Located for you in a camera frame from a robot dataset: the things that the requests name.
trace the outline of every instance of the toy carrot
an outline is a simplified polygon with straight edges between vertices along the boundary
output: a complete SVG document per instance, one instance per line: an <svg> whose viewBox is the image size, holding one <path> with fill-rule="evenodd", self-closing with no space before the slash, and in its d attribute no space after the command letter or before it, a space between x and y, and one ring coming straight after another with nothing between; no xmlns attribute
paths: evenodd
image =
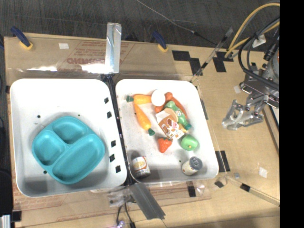
<svg viewBox="0 0 304 228"><path fill-rule="evenodd" d="M151 95L136 94L133 97L127 96L127 102L133 101L135 104L142 105L151 103Z"/></svg>
<svg viewBox="0 0 304 228"><path fill-rule="evenodd" d="M185 117L188 118L188 116L187 116L187 114L186 114L185 108L181 105L181 103L180 103L177 99L175 99L175 98L173 97L173 94L172 94L171 92L167 92L167 93L165 94L165 97L166 97L166 102L168 102L168 101L173 101L173 102L175 103L175 105L176 105L178 108L180 108L181 111L185 114Z"/></svg>
<svg viewBox="0 0 304 228"><path fill-rule="evenodd" d="M165 151L172 145L172 140L168 138L159 138L157 142L161 153L165 153Z"/></svg>
<svg viewBox="0 0 304 228"><path fill-rule="evenodd" d="M146 116L146 114L142 111L142 109L137 104L134 104L134 108L139 125L144 130L147 130L150 136L154 135L155 132L151 129L151 122Z"/></svg>

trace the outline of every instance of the toy bottle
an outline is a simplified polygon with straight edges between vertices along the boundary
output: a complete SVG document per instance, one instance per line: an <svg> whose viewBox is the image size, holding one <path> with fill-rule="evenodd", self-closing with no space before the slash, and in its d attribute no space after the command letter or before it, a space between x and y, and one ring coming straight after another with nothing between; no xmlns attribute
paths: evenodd
<svg viewBox="0 0 304 228"><path fill-rule="evenodd" d="M166 105L165 108L171 108L172 110L175 111L177 117L178 117L178 123L182 124L186 130L189 130L192 126L190 123L187 122L185 114L182 112L180 108L178 108L175 104L174 101L169 101Z"/></svg>

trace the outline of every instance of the blue divided plate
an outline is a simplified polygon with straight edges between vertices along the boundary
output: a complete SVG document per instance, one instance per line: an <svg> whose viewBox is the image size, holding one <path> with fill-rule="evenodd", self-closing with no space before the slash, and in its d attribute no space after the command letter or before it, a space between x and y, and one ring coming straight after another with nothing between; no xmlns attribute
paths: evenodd
<svg viewBox="0 0 304 228"><path fill-rule="evenodd" d="M86 177L103 159L103 141L82 121L63 116L34 139L32 152L54 179L74 184Z"/></svg>

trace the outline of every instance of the white sticker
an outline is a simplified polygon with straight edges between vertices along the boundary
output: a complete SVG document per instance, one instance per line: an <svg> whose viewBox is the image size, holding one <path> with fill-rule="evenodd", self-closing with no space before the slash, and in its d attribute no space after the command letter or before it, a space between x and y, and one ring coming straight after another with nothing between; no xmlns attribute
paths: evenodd
<svg viewBox="0 0 304 228"><path fill-rule="evenodd" d="M60 49L70 49L67 43L59 43L59 48Z"/></svg>
<svg viewBox="0 0 304 228"><path fill-rule="evenodd" d="M241 93L241 90L239 89L239 86L234 86L234 91L237 93L237 94L239 94L239 93Z"/></svg>
<svg viewBox="0 0 304 228"><path fill-rule="evenodd" d="M264 178L267 178L267 170L262 167L259 168L258 174Z"/></svg>

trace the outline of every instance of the green toy vegetable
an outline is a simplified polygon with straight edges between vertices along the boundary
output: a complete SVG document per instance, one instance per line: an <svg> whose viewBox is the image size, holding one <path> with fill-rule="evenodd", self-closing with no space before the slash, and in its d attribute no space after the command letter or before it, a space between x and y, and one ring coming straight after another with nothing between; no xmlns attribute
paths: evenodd
<svg viewBox="0 0 304 228"><path fill-rule="evenodd" d="M181 140L181 147L185 150L192 151L195 150L199 142L190 134L187 134Z"/></svg>

